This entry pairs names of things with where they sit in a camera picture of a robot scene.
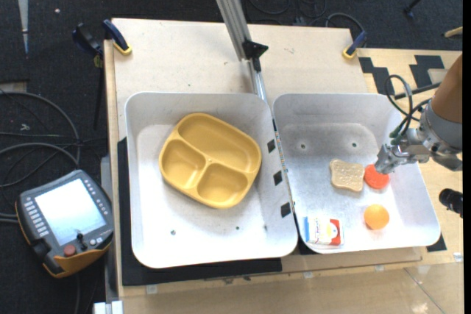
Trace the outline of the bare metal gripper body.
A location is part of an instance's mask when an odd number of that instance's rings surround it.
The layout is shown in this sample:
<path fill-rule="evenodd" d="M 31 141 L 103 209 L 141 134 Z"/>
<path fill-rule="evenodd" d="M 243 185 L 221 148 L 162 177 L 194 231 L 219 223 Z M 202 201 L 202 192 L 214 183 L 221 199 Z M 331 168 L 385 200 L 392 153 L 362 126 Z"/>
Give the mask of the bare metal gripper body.
<path fill-rule="evenodd" d="M 462 170 L 462 131 L 454 126 L 438 129 L 418 126 L 409 129 L 406 136 L 394 146 L 394 157 L 399 164 L 435 163 L 451 171 Z"/>

